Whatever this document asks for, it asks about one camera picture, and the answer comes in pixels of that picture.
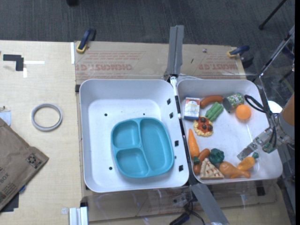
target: orange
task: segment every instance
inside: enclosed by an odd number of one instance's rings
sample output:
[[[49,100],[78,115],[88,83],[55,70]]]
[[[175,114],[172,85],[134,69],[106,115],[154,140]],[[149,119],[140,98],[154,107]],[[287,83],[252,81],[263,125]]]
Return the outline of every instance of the orange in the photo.
[[[239,119],[243,119],[243,120],[248,119],[248,118],[250,118],[251,110],[247,105],[241,104],[236,107],[235,115]]]

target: can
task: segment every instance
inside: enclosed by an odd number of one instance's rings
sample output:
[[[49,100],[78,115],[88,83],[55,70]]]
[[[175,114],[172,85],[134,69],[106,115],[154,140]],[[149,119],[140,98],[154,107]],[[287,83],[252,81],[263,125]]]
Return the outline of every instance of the can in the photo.
[[[223,99],[223,107],[230,113],[238,105],[244,104],[244,98],[241,94],[236,93]]]

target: wooden table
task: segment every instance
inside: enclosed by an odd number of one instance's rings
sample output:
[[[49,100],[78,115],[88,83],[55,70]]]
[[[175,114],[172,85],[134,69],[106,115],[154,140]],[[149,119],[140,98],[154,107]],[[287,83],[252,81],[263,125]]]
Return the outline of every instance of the wooden table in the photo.
[[[0,41],[0,50],[0,104],[11,109],[11,128],[50,158],[20,194],[19,208],[0,213],[0,225],[66,225],[68,209],[79,207],[83,196],[71,43]],[[26,65],[27,77],[24,78],[23,72],[15,70],[15,62],[3,61],[3,54],[21,55],[25,61],[44,61],[45,64]],[[32,125],[31,111],[41,103],[53,103],[62,110],[62,124],[56,130],[41,132]],[[52,125],[57,119],[58,115],[52,110],[43,109],[37,113],[37,122],[44,126]],[[281,191],[277,188],[275,193],[276,202],[226,208],[223,212],[230,224],[288,224]],[[203,211],[199,214],[208,221]],[[169,224],[178,216],[151,216],[147,221],[149,224]],[[145,219],[128,218],[92,224],[145,224]],[[199,220],[192,217],[187,224],[196,221]]]

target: white ring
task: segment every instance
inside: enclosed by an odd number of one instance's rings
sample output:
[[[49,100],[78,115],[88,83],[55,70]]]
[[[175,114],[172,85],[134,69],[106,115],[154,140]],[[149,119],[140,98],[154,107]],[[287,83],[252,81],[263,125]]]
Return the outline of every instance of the white ring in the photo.
[[[40,125],[38,125],[38,124],[36,123],[36,121],[34,120],[34,115],[36,114],[36,112],[37,112],[39,109],[41,109],[41,108],[43,108],[43,107],[50,107],[50,108],[53,108],[54,110],[56,110],[56,111],[58,112],[60,118],[59,118],[58,122],[57,122],[55,125],[53,125],[53,126],[51,126],[51,127],[42,127],[42,126],[40,126]],[[33,124],[38,130],[40,130],[40,131],[43,131],[43,132],[49,132],[49,131],[52,131],[52,130],[56,129],[56,128],[61,124],[61,121],[62,121],[62,112],[61,112],[61,109],[60,109],[58,106],[54,105],[54,104],[51,104],[51,103],[43,103],[43,104],[41,104],[41,105],[36,106],[36,107],[32,110],[32,112],[31,112],[31,121],[32,121],[32,124]]]

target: brown paper bag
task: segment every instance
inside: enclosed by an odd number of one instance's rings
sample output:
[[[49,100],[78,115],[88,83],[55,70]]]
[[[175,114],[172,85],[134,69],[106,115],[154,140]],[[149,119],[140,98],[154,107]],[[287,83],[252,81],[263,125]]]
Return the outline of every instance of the brown paper bag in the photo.
[[[0,118],[0,211],[48,159]]]

